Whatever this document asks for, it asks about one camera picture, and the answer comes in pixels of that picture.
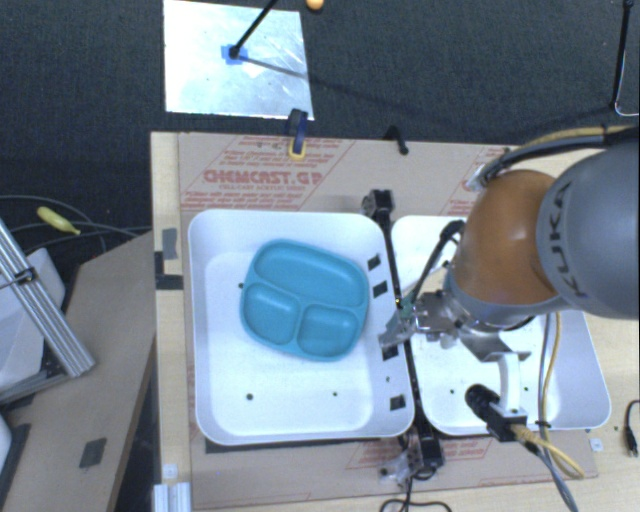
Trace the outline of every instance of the cable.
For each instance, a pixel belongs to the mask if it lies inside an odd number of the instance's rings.
[[[631,16],[631,8],[633,7],[633,0],[623,0],[622,2],[622,22],[620,25],[620,39],[618,41],[618,57],[616,59],[616,77],[613,83],[613,98],[611,99],[610,106],[620,117],[638,117],[638,112],[627,113],[620,110],[620,91],[622,89],[622,81],[624,77],[625,61],[627,57],[627,33],[629,31],[629,19]]]
[[[553,350],[551,352],[551,358],[549,359],[549,367],[547,368],[546,375],[544,379],[542,378],[544,374],[544,357],[547,353],[547,345],[549,343],[549,322],[550,315],[547,315],[547,322],[545,326],[545,339],[542,346],[542,356],[540,359],[540,375],[538,382],[538,420],[540,425],[540,437],[547,443],[549,442],[549,431],[548,431],[548,422],[547,422],[547,397],[549,395],[549,386],[551,384],[551,374],[553,373],[553,369],[555,368],[556,360],[558,359],[558,352],[560,348],[560,333],[562,332],[562,321],[560,319],[560,313],[555,313],[555,338],[553,342]],[[580,466],[576,469],[576,472],[572,472],[569,468],[567,468],[563,464],[563,458],[558,456],[553,450],[549,450],[551,452],[551,458],[556,463],[558,468],[570,478],[573,479],[582,479],[584,478],[584,471]]]
[[[89,218],[89,216],[86,213],[78,210],[77,208],[71,206],[70,204],[63,203],[62,201],[57,201],[56,199],[50,199],[48,197],[11,194],[11,195],[1,195],[0,201],[39,201],[42,203],[48,203],[55,206],[59,206],[61,208],[66,208],[67,210],[75,213],[85,221],[93,224],[93,221]],[[104,241],[104,238],[102,237],[100,237],[100,244],[102,246],[102,252],[103,253],[107,252],[107,244]]]
[[[424,503],[411,501],[411,492],[413,489],[414,478],[415,477],[411,477],[409,479],[409,483],[407,484],[407,494],[404,500],[401,500],[398,498],[391,498],[390,500],[387,500],[384,503],[382,503],[382,505],[380,506],[380,510],[378,512],[385,512],[385,509],[392,504],[402,505],[396,512],[408,512],[409,507],[436,507],[436,506],[444,508],[447,512],[453,512],[451,507],[442,501],[427,501]]]
[[[624,438],[627,449],[629,450],[629,455],[632,457],[638,456],[638,443],[636,442],[636,437],[633,435],[633,430],[631,430],[631,409],[635,404],[640,404],[640,400],[632,400],[629,402],[627,410],[624,413]]]
[[[566,482],[562,479],[562,476],[558,472],[557,468],[551,463],[551,459],[545,456],[545,454],[541,452],[537,446],[535,448],[536,450],[534,453],[543,462],[543,464],[547,466],[547,469],[551,473],[553,481],[556,484],[556,488],[558,489],[558,492],[560,493],[562,500],[567,505],[567,508],[571,510],[571,512],[578,512],[578,505],[573,499],[573,495],[571,494],[569,487],[567,487]]]
[[[638,138],[637,126],[591,127],[552,133],[509,151],[482,166],[468,183],[485,187],[500,171],[523,160],[577,149],[604,148]]]
[[[516,439],[518,441],[524,441],[527,443],[536,444],[541,448],[546,448],[551,453],[556,454],[564,462],[569,464],[569,466],[571,466],[576,471],[576,473],[580,475],[580,478],[584,478],[585,474],[583,469],[580,467],[580,465],[571,457],[569,457],[566,453],[564,453],[560,448],[556,447],[554,444],[538,437],[534,432],[529,430],[524,425],[511,425],[511,431],[515,434]]]
[[[409,299],[410,303],[414,303],[418,298],[418,294],[420,293],[420,288],[422,288],[422,285],[424,284],[425,280],[431,273],[431,269],[434,267],[434,265],[438,261],[438,258],[440,257],[440,254],[444,249],[444,246],[447,245],[447,243],[450,242],[457,233],[460,233],[463,228],[464,228],[464,221],[454,220],[449,222],[449,224],[447,224],[444,227],[444,229],[440,232],[440,239],[438,240],[438,243],[436,244],[433,251],[431,252],[429,259],[427,260],[427,263],[424,266],[422,274],[418,278],[418,281],[416,282],[413,289],[407,295],[407,298]]]
[[[76,226],[88,226],[88,227],[92,227],[92,228],[96,228],[96,229],[112,231],[114,233],[120,233],[121,235],[125,235],[125,236],[131,236],[131,237],[137,236],[135,233],[131,232],[132,228],[119,228],[119,227],[111,226],[111,225],[108,225],[108,224],[98,224],[96,222],[74,221],[73,223]],[[36,228],[41,228],[41,227],[51,227],[51,226],[49,224],[45,223],[45,222],[35,223],[35,224],[25,224],[24,226],[19,226],[17,228],[13,228],[10,231],[11,231],[11,233],[18,233],[20,231],[25,231],[27,229],[36,229]],[[140,226],[140,227],[133,228],[133,229],[144,229],[144,228],[151,229],[150,226]]]
[[[134,230],[149,230],[148,226],[138,226],[138,227],[132,227],[132,228],[127,228],[128,231],[134,231]],[[92,233],[81,233],[79,235],[71,235],[71,236],[64,236],[62,238],[56,238],[55,240],[49,240],[47,242],[43,242],[41,244],[37,244],[34,246],[29,247],[28,249],[25,249],[25,253],[31,253],[33,251],[37,251],[38,249],[41,249],[42,247],[50,247],[52,245],[57,245],[57,244],[62,244],[62,243],[66,243],[66,242],[72,242],[74,240],[78,240],[79,238],[90,238],[90,237],[94,237],[94,236],[104,236],[104,235],[112,235],[112,234],[117,234],[117,232],[114,231],[94,231]],[[139,236],[136,233],[129,233],[127,236],[131,237],[131,238],[135,238],[137,236]]]

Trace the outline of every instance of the yellow clip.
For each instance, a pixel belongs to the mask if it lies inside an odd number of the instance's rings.
[[[54,212],[51,208],[47,208],[46,206],[41,206],[36,210],[38,217],[40,217],[44,222],[53,226],[58,231],[63,231],[64,233],[73,233],[74,235],[79,235],[80,230],[76,229],[71,222],[65,219],[62,215]]]
[[[291,158],[291,160],[295,160],[296,162],[299,162],[300,160],[304,160],[304,157],[307,154],[307,141],[305,140],[302,142],[302,150],[300,151],[300,153],[293,152],[294,142],[295,142],[295,139],[291,139],[291,142],[289,143],[289,158]]]

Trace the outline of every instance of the blue divided plate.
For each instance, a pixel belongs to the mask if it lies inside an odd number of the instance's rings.
[[[317,361],[335,361],[358,341],[369,282],[352,261],[291,240],[256,253],[242,288],[240,316],[251,337]]]

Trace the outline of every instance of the orange ball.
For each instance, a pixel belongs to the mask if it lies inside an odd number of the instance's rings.
[[[312,11],[319,11],[324,5],[324,0],[306,0],[307,7]]]

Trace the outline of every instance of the black carpet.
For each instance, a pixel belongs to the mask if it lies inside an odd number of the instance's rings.
[[[519,144],[637,122],[608,108],[622,0],[325,3],[321,14],[302,0],[279,3],[302,12],[312,136],[381,138],[396,124],[408,140]],[[638,11],[622,94],[635,112]],[[283,132],[281,121],[167,114],[163,51],[161,0],[0,0],[0,195],[46,196],[95,222],[145,226],[151,131]],[[0,218],[10,228],[38,222],[39,204],[0,199]],[[25,249],[59,236],[16,234]],[[65,281],[100,250],[96,239],[50,248]]]

